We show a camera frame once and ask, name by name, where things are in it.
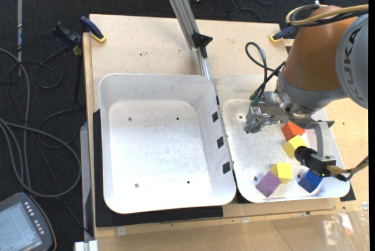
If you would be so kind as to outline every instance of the black floor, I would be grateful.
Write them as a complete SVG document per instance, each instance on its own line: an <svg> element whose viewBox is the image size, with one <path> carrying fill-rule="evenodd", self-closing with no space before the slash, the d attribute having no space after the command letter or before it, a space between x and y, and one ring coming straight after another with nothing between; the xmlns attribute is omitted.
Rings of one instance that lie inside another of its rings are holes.
<svg viewBox="0 0 375 251"><path fill-rule="evenodd" d="M286 26L285 15L292 9L315 0L201 0L192 3L198 19L279 23ZM328 5L353 6L369 0L326 0ZM79 155L79 127L84 123L84 86L80 86L77 104L73 102L77 56L56 42L52 29L62 21L70 30L81 31L79 18L90 13L173 17L168 0L23 0L22 54L30 77L30 109L28 124L51 133L69 143ZM0 0L0 48L17 54L16 0ZM26 83L18 77L18 66L0 52L0 118L23 124L26 112ZM14 129L23 147L23 131ZM43 194L65 191L76 179L74 157L49 138L28 133L27 150L32 188ZM0 131L0 200L21 191L11 165L5 136ZM58 250L73 250L74 242L83 240L83 233L68 207L79 222L82 220L81 188L76 186L63 198L37 196L56 232Z"/></svg>

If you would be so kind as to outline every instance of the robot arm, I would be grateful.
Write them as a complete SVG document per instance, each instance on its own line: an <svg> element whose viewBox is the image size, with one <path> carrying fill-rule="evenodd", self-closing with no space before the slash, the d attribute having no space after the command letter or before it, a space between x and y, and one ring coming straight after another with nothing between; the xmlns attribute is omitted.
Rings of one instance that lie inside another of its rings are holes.
<svg viewBox="0 0 375 251"><path fill-rule="evenodd" d="M340 10L337 6L324 6L306 20L333 16ZM266 125L287 121L304 129L314 128L318 150L300 147L296 159L321 177L338 172L332 169L335 160L324 144L325 133L334 122L315 121L312 115L331 101L345 97L368 108L368 34L368 10L358 18L331 23L323 20L301 27L278 75L276 89L263 92L259 102L252 103L244 131L256 133Z"/></svg>

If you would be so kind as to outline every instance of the wooden cube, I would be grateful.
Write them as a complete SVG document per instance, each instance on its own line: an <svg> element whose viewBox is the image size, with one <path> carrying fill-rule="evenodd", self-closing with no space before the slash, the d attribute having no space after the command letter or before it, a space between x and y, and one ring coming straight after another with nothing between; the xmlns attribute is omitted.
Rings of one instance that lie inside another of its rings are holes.
<svg viewBox="0 0 375 251"><path fill-rule="evenodd" d="M313 192L319 186L322 179L309 169L298 181L298 184L308 192Z"/></svg>
<svg viewBox="0 0 375 251"><path fill-rule="evenodd" d="M255 186L263 195L269 197L281 183L271 171L269 171L261 181Z"/></svg>
<svg viewBox="0 0 375 251"><path fill-rule="evenodd" d="M280 179L281 184L287 184L293 179L291 164L277 162L272 166L271 172Z"/></svg>
<svg viewBox="0 0 375 251"><path fill-rule="evenodd" d="M293 158L295 150L298 147L300 147L300 146L307 147L307 144L306 144L306 142L304 141L304 139L300 135L296 135L295 137L293 137L290 140L288 140L282 146L282 148L289 155L290 158Z"/></svg>
<svg viewBox="0 0 375 251"><path fill-rule="evenodd" d="M291 121L288 121L284 126L282 126L281 131L282 133L284 133L284 137L287 141L295 137L296 135L302 135L306 132L304 129L300 128Z"/></svg>

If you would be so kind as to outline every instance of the white tray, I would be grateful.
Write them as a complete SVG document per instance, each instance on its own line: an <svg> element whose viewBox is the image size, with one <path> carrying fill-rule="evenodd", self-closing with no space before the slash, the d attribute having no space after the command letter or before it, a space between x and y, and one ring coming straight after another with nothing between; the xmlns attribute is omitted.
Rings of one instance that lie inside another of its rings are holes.
<svg viewBox="0 0 375 251"><path fill-rule="evenodd" d="M99 95L104 200L111 210L217 206L234 198L210 81L199 75L109 74Z"/></svg>
<svg viewBox="0 0 375 251"><path fill-rule="evenodd" d="M280 123L265 126L258 133L246 134L243 130L250 106L249 97L262 82L263 76L260 75L231 75L219 79L216 86L237 187L242 196L254 203L345 196L350 189L350 183L333 177L324 178L318 188L311 193L298 184L299 176L303 176L308 168L302 166L295 158L290 158L282 149L287 141ZM275 85L275 79L272 79L266 90L274 90ZM322 121L328 119L325 110L318 111L312 117ZM304 136L308 146L316 150L316 135L313 130L307 130ZM331 155L336 158L336 165L343 168L331 129L328 137ZM279 185L269 197L266 197L255 186L276 162L290 163L293 179L287 184Z"/></svg>

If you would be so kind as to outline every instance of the blue cube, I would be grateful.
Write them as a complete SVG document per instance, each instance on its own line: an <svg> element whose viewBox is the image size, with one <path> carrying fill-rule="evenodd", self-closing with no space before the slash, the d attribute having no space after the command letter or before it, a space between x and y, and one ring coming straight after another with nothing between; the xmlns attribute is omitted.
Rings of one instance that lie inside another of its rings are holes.
<svg viewBox="0 0 375 251"><path fill-rule="evenodd" d="M298 184L308 192L313 192L319 186L322 179L322 177L317 176L309 169L301 180L298 181Z"/></svg>

